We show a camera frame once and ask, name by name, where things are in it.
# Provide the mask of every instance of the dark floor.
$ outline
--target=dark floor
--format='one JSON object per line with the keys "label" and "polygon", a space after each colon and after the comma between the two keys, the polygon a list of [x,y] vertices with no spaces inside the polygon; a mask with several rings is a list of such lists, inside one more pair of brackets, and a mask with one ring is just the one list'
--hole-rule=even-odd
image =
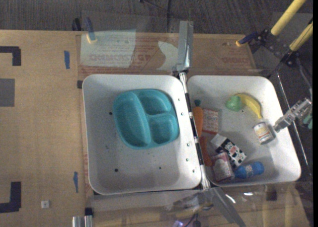
{"label": "dark floor", "polygon": [[[144,31],[172,32],[176,30],[174,28],[177,25],[176,21],[191,19],[195,24],[195,33],[249,34],[271,28],[292,2],[292,0],[144,1],[138,3],[138,0],[0,0],[0,29],[71,30],[74,18],[87,15],[98,17],[98,20],[93,21],[96,30],[112,29],[112,27],[119,29],[133,23],[131,16],[128,15],[140,15],[136,20],[136,26],[139,21],[143,21],[146,26],[141,30]],[[313,0],[308,0],[300,9],[292,26],[284,31],[284,40],[294,39],[301,31],[299,25],[306,25],[312,14]],[[309,71],[309,80],[312,82],[312,39],[299,52],[301,62]],[[284,66],[281,78],[290,105],[309,97],[308,87],[297,68]],[[271,80],[282,100],[282,108],[286,111],[287,104],[283,100],[278,82],[275,77]],[[300,181],[312,184],[313,133],[300,126],[298,132],[299,134],[291,129],[303,169]],[[312,189],[305,189],[306,191],[311,198]]]}

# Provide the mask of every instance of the silver can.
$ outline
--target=silver can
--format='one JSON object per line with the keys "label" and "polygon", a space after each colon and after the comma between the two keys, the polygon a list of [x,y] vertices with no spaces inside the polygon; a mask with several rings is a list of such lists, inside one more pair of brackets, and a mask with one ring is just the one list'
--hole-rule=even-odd
{"label": "silver can", "polygon": [[274,136],[270,129],[268,128],[268,125],[265,122],[261,122],[253,127],[256,135],[258,136],[258,140],[260,144],[265,144],[274,139]]}

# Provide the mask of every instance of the yellow pole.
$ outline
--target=yellow pole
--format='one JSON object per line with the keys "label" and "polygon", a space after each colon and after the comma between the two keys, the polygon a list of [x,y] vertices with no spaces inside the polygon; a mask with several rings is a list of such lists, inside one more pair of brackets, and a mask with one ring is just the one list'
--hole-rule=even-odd
{"label": "yellow pole", "polygon": [[292,51],[298,51],[303,44],[308,41],[308,39],[313,35],[314,33],[314,22],[309,24],[305,30],[300,34],[300,36],[293,41],[293,43],[289,46],[289,48]]}
{"label": "yellow pole", "polygon": [[272,35],[278,36],[306,1],[307,0],[294,0],[272,28]]}

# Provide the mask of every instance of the yellow banana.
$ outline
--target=yellow banana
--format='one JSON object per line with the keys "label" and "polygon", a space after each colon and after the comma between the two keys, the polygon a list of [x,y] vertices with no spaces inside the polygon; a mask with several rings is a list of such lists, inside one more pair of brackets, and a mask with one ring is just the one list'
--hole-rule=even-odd
{"label": "yellow banana", "polygon": [[262,118],[262,108],[257,100],[255,100],[248,94],[237,94],[237,96],[240,97],[242,103],[249,107],[257,115],[259,119]]}

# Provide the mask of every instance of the teal bowl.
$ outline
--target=teal bowl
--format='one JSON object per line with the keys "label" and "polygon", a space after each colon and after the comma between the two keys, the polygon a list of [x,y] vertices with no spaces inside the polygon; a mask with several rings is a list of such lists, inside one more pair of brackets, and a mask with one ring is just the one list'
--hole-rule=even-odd
{"label": "teal bowl", "polygon": [[113,103],[116,128],[129,147],[142,150],[166,145],[179,136],[170,98],[156,89],[124,92]]}

